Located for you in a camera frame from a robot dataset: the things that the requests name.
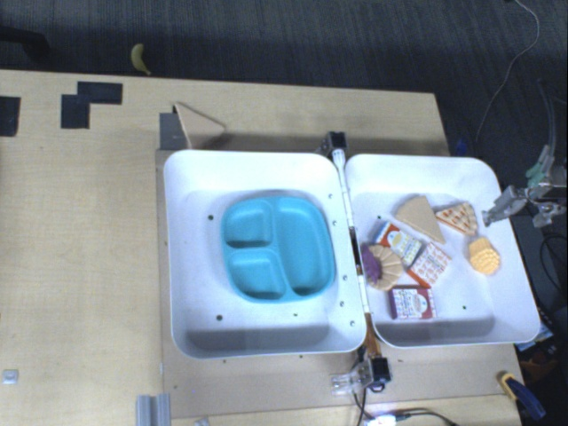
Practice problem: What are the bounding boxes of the dark red carton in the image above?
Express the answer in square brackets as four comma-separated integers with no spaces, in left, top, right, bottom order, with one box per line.
[388,284,438,321]

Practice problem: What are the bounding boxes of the orange patterned white carton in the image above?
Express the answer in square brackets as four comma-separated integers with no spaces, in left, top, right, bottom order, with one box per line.
[406,241,454,289]

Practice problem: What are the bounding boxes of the tan cardboard triangle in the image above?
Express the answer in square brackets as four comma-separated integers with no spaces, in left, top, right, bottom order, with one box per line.
[171,101,228,151]

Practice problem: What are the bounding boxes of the blue divided plate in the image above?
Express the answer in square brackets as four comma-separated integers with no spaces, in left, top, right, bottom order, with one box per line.
[220,195,336,304]

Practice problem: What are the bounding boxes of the white plastic tray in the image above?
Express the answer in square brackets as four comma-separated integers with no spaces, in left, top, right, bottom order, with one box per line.
[343,153,543,350]
[162,148,368,359]

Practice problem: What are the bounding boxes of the purple grapes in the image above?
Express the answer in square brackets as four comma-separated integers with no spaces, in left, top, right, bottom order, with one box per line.
[359,242,385,286]

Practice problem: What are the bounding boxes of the yellow waffle biscuit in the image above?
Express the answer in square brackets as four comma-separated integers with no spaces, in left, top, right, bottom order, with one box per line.
[468,236,502,277]

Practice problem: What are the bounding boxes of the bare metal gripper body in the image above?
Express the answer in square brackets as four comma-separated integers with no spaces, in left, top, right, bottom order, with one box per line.
[526,181,568,208]

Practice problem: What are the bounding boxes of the yellow banana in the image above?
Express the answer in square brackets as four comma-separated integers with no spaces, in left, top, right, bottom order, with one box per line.
[130,43,153,77]

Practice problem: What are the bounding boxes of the black block with wires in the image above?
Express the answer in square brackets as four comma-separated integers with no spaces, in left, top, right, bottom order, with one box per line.
[369,356,394,393]
[325,130,348,154]

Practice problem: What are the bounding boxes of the orange pizza slice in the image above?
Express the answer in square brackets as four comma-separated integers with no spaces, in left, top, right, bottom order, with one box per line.
[434,201,480,238]

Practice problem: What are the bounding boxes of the tan bread slice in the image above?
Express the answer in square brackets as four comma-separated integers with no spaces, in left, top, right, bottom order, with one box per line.
[394,194,447,246]

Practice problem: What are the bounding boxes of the tan round biscuit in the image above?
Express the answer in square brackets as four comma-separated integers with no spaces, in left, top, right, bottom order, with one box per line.
[367,243,405,293]

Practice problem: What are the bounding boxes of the white and orange carton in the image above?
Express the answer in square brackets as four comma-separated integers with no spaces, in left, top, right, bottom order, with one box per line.
[374,220,424,268]

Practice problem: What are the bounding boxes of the thin black and white rod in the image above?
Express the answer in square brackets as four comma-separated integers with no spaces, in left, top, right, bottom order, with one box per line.
[333,147,376,359]

